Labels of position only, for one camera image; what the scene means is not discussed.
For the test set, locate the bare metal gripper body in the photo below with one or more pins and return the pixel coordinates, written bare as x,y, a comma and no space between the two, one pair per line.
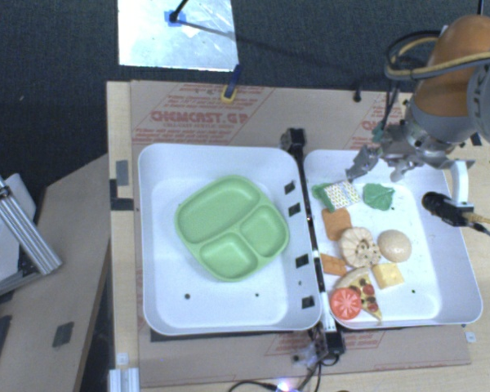
412,147

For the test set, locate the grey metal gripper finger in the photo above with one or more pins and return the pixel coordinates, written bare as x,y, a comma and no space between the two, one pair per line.
400,172
361,163

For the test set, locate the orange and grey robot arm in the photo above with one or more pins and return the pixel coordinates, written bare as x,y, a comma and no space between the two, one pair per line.
453,84

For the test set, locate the green lettuce leaf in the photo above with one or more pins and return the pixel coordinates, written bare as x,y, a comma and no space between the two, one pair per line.
377,196

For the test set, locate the green and white corn cob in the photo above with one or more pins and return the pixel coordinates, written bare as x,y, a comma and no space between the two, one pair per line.
339,194

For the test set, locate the large orange cracker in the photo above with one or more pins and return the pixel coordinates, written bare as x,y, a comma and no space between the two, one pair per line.
336,223

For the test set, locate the beige bread roll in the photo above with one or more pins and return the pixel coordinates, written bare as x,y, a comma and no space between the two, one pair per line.
394,245

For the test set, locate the thin black and white rod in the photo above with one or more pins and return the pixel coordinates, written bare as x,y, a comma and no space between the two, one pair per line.
310,235

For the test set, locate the small orange cracker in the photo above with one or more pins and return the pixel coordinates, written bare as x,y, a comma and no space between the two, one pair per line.
332,264

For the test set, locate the yellow cheese block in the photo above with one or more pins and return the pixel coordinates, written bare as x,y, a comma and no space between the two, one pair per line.
388,276

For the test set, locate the white plastic tray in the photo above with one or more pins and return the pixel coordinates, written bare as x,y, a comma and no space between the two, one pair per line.
445,280
167,300

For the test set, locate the pizza slice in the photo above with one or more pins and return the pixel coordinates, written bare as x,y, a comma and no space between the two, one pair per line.
367,290

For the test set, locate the red tomato slice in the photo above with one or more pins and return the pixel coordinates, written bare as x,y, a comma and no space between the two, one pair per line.
346,303

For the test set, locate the green divided plate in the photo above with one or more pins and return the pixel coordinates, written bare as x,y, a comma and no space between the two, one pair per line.
230,227

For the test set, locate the brown cardboard board red print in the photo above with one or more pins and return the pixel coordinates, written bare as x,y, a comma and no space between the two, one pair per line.
212,117

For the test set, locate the black cylinder on white bracket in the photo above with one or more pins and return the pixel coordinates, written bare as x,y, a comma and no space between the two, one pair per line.
449,206

